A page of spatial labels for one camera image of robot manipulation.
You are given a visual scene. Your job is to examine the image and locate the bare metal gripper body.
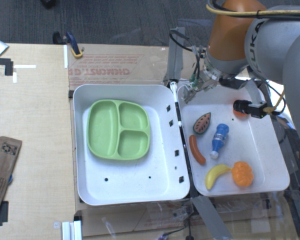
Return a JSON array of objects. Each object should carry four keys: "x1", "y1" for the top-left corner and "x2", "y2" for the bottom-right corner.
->
[{"x1": 189, "y1": 64, "x2": 220, "y2": 92}]

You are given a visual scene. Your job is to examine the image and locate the toy watermelon slice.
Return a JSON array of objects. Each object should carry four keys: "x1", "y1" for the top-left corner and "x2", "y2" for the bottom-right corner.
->
[{"x1": 192, "y1": 112, "x2": 212, "y2": 136}]

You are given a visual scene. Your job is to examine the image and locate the small orange round toy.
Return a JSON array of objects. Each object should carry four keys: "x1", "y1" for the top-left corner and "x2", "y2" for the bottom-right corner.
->
[{"x1": 232, "y1": 108, "x2": 248, "y2": 118}]

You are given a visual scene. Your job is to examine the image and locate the blue plastic bottle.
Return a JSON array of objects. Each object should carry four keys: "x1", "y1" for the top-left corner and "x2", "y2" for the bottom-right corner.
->
[{"x1": 209, "y1": 123, "x2": 230, "y2": 160}]

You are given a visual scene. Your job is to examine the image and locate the red toy sausage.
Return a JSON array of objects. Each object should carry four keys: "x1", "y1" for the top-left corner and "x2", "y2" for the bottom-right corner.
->
[{"x1": 188, "y1": 134, "x2": 207, "y2": 166}]

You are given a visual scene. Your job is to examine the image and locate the brown cardboard board red print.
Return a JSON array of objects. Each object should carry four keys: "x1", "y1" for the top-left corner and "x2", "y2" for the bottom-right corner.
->
[{"x1": 67, "y1": 43, "x2": 295, "y2": 238}]

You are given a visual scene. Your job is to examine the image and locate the green divided plate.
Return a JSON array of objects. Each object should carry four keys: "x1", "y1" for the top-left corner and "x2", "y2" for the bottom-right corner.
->
[{"x1": 86, "y1": 98, "x2": 151, "y2": 161}]

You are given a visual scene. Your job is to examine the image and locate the white plastic tray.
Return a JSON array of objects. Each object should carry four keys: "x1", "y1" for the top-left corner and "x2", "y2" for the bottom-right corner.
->
[
  {"x1": 176, "y1": 79, "x2": 291, "y2": 198},
  {"x1": 72, "y1": 83, "x2": 191, "y2": 207}
]

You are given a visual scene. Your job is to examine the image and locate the yellow banana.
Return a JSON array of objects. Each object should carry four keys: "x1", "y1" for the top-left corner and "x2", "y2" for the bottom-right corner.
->
[{"x1": 204, "y1": 163, "x2": 233, "y2": 191}]

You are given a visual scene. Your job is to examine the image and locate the orange toy tangerine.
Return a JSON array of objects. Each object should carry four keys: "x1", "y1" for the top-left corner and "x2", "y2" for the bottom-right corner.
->
[{"x1": 231, "y1": 161, "x2": 255, "y2": 188}]

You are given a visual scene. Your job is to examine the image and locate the brown paper envelope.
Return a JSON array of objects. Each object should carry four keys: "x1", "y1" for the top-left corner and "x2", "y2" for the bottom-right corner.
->
[{"x1": 0, "y1": 134, "x2": 23, "y2": 232}]

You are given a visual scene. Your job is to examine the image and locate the black cylinder on white bracket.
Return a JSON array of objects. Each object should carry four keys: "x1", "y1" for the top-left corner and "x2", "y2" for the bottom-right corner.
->
[{"x1": 232, "y1": 79, "x2": 269, "y2": 120}]

